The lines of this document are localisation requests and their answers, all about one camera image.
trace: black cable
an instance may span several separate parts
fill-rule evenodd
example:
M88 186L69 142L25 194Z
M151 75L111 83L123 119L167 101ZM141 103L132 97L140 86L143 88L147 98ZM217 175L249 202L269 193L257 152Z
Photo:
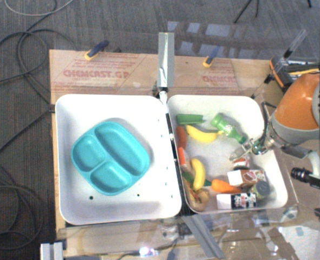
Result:
M10 189L10 190L16 190L16 191L19 191L20 193L23 192L23 193L26 193L27 195L30 195L30 197L32 197L34 199L34 201L37 202L37 205L38 205L38 213L41 213L41 201L40 199L34 195L32 192L30 192L29 190L27 190L26 188L24 187L20 187L20 186L16 186L16 185L0 185L0 190L1 189L4 189L4 190L7 190L7 189ZM31 215L31 219L34 219L34 216L33 216L33 213L30 212L30 215ZM40 223L38 225L38 228L35 232L35 234L31 237L28 237L26 236L25 234L19 232L19 231L15 231L15 230L5 230L5 231L2 231L0 233L0 237L3 236L3 235L7 235L7 234L15 234L15 235L20 235L22 237L24 237L25 239L27 239L26 242L24 242L23 244L21 245L17 245L17 246L13 246L13 247L9 247L9 246L0 246L0 249L2 250L16 250L16 249L20 249L20 248L23 248L25 246L27 246L28 244L30 244L32 241L34 241L37 236L39 235L39 233L41 232L41 229L43 227L43 215L40 215Z
M54 9L56 9L57 6L57 1L54 1ZM38 82L38 80L36 80L33 75L31 74L31 72L37 70L39 67L41 67L45 61L48 58L48 45L46 44L46 42L40 38L39 36L37 36L35 33L39 33L42 31L48 31L51 33L56 33L58 35L60 35L61 37L63 37L66 41L70 42L74 49L77 50L75 44L64 34L52 30L52 29L37 29L37 30L33 30L33 28L38 25L40 22L42 22L45 18L47 18L48 16L50 16L52 13L45 15L44 17L40 18L37 22L35 22L34 24L32 24L26 31L20 31L20 32L15 32L13 34L10 34L8 36L6 36L5 38L3 38L0 41L0 46L7 40L15 37L15 36L19 36L20 35L20 39L17 42L17 48L16 48L16 57L17 57L17 62L20 68L20 73L10 76L6 79L1 79L0 83L6 82L6 81L10 81L12 79L15 78L19 78L21 76L24 76L24 78L30 83L32 89L34 91L36 91L38 93L38 95L43 98L47 104L50 103L50 97L47 98L46 95L43 95L43 92L45 92L47 95L50 95L50 91L47 90L42 84L40 84L40 82ZM45 50L44 53L44 58L40 59L40 63L35 66L34 68L30 68L28 69L23 57L21 55L21 48L22 48L22 44L24 42L24 40L29 37L29 36L33 36L35 37L41 44L42 48ZM36 118L34 118L33 120L31 120L30 123L28 123L26 126L24 126L20 131L18 131L17 133L15 133L10 139L8 139L1 147L0 147L0 152L2 150L4 150L13 140L15 140L20 134L22 134L23 132L25 132L28 128L30 128L33 124L35 124L36 122L38 122L41 118L43 118L47 113L49 113L49 110L47 109L45 112L41 113L39 116L37 116ZM13 178L11 177L11 175L6 171L6 169L0 165L0 172L2 173L2 175L4 175L6 177L5 179L0 179L0 191L5 191L5 190L10 190L13 191L15 194L15 198L16 198L16 206L14 209L14 213L11 215L11 217L9 218L10 220L10 225L5 226L4 230L0 231L0 240L3 237L18 237L18 238L22 238L23 242L21 242L20 245L14 245L14 246L2 246L0 245L0 250L17 250L20 248L24 248L27 245L29 245L31 242L33 242L38 235L40 234L42 227L43 227L43 222L44 222L44 218L43 218L43 211L42 211L42 204L41 201L39 199L39 197L34 194L32 191L28 190L27 188L21 187L21 186L17 186L13 180ZM29 201L26 199L26 197L24 197L24 194L26 194L27 196L29 196L30 198L32 198L33 201L36 202L37 204L37 215L39 216L39 222L36 222L36 215L33 213L31 207L30 207L30 203ZM19 219L19 215L20 215L20 208L21 208L21 203L25 206L25 210L26 212L29 214L29 221L27 222L28 225L32 226L32 230L31 233L33 233L31 236L29 236L28 234L26 235L23 232L20 232L18 230L15 229L16 225L17 225L17 221Z
M174 243L172 245L172 248L171 250L169 251L169 253L167 254L167 260L175 260L176 258L176 255L174 254L174 249L176 248L176 245L177 245L177 242L178 242L178 238L174 240Z
M165 245L165 246L160 246L159 248L156 248L154 250L161 251L161 250L166 250L166 249L172 248L170 252L173 252L173 249L177 245L177 242L178 242L178 238L176 238L171 244ZM131 251L131 252L125 253L125 254L121 255L117 260L121 260L126 256L139 256L139 251Z
M57 7L57 0L53 0L53 1L54 1L54 6L53 6L53 9L52 9L51 11L54 11L54 10L56 9L56 7ZM40 18L38 21L36 21L34 24L32 24L32 25L26 30L26 32L30 32L33 27L35 27L37 24L41 23L44 19L46 19L47 17L49 17L51 14L52 14L52 13L49 13L49 14L43 16L42 18ZM23 34L23 35L21 36L21 38L19 38L18 43L17 43L17 61L18 61L18 65L19 65L19 67L20 67L20 70L23 69L23 70L22 70L23 72L26 71L27 68L25 67L24 62L22 61L21 54L20 54L20 47L21 47L23 41L25 40L25 38L26 38L27 36L28 36L28 34ZM31 74L30 72L29 72L27 75L25 75L25 78L26 78L26 80L29 82L29 84L32 86L32 88L38 93L38 95L39 95L41 98L43 98L47 103L49 103L49 100L33 85L33 83L34 83L35 85L39 86L41 89L44 89L45 91L47 91L46 88L45 88L42 84L40 84L40 83L38 82L38 80L36 80L36 79L32 76L32 74Z

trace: metal bar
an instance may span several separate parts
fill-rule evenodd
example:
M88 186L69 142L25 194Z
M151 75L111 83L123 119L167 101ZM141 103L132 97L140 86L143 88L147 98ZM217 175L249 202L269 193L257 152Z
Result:
M173 87L175 82L175 35L159 33L157 87Z
M210 234L209 229L199 214L182 217L182 220L186 223L197 241L200 243L204 253L208 258L225 258L224 253L218 246L212 234Z
M54 244L41 244L41 260L63 260L63 246L61 242Z

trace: gray carpet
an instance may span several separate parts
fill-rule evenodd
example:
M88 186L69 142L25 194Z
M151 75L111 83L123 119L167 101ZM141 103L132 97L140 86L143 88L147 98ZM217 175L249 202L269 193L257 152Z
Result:
M57 7L68 1L57 0ZM234 23L247 0L74 0L32 30L46 29L35 35L51 49L74 49L67 37L79 50L109 40L106 51L119 48L125 53L150 54L157 53L158 33L173 31L176 55L207 56L212 48L220 46L218 57L269 60L284 53L305 29L308 35L292 57L320 59L320 0L311 0L312 8L307 0L260 0L255 17L256 1ZM8 3L30 14L48 12L54 6L53 0ZM31 75L0 83L0 186L11 186L0 187L0 259L39 259L39 244L55 241L48 51L41 40L27 37L20 47L25 65L21 68L16 54L21 34L11 35L26 31L39 19L16 14L0 0L0 80L30 70L44 60ZM29 192L39 198L39 204ZM21 248L8 250L17 246Z

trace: green bottle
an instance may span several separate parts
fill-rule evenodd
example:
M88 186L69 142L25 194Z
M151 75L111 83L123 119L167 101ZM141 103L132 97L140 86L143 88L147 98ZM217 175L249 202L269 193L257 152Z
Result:
M223 131L226 136L235 139L240 144L243 144L246 141L246 138L237 132L235 126L230 125L220 114L216 115L210 124L218 128L219 131Z

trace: teal plate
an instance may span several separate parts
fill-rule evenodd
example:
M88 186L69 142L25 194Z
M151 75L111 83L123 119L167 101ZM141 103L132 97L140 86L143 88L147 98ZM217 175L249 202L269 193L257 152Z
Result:
M99 123L84 133L72 146L71 160L80 174L107 196L130 188L150 165L141 143L113 121Z

